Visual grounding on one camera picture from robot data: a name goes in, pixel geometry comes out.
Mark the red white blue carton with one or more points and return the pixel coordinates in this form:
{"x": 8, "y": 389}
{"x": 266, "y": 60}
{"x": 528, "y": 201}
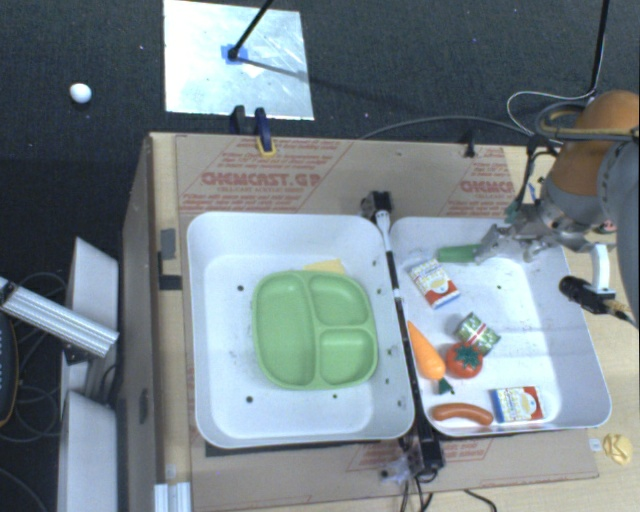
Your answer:
{"x": 434, "y": 284}
{"x": 517, "y": 405}

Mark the yellow cheese slice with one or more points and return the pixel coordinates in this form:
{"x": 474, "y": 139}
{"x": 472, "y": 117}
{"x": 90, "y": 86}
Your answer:
{"x": 325, "y": 266}

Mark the white ball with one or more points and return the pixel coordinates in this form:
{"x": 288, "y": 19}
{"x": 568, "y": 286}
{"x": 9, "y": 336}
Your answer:
{"x": 80, "y": 93}

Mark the brown cardboard board red print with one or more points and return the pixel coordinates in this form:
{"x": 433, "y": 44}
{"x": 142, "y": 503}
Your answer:
{"x": 400, "y": 175}

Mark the green and white can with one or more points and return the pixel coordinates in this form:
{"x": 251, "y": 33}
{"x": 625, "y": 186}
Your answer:
{"x": 477, "y": 332}

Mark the orange carrot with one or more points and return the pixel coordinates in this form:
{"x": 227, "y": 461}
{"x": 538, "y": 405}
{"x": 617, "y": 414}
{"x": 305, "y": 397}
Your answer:
{"x": 427, "y": 356}

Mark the green cucumber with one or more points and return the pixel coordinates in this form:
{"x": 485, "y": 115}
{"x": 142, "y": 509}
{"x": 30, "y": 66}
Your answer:
{"x": 455, "y": 253}

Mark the green divided plate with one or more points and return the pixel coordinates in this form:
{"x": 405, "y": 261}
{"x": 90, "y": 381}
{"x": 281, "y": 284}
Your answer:
{"x": 285, "y": 330}

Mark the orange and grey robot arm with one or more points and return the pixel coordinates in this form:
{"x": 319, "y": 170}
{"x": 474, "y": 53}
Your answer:
{"x": 585, "y": 145}

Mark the thin black and white rod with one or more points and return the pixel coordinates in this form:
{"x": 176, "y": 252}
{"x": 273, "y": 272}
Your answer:
{"x": 395, "y": 280}

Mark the black cylinder on white bracket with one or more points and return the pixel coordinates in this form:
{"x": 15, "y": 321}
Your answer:
{"x": 582, "y": 291}

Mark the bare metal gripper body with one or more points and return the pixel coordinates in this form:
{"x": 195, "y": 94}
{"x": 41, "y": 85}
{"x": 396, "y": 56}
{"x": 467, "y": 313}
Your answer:
{"x": 537, "y": 230}

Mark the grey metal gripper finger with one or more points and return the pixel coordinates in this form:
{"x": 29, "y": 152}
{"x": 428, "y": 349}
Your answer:
{"x": 492, "y": 242}
{"x": 534, "y": 251}

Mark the brown sausage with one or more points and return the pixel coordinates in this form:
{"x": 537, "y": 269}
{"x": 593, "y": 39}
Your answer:
{"x": 462, "y": 413}

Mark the red tomato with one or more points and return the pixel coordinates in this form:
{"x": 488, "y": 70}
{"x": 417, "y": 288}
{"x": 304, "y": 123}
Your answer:
{"x": 464, "y": 361}

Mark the white plastic tray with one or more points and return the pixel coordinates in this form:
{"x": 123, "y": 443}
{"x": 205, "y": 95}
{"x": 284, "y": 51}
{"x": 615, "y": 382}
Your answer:
{"x": 225, "y": 350}
{"x": 530, "y": 325}

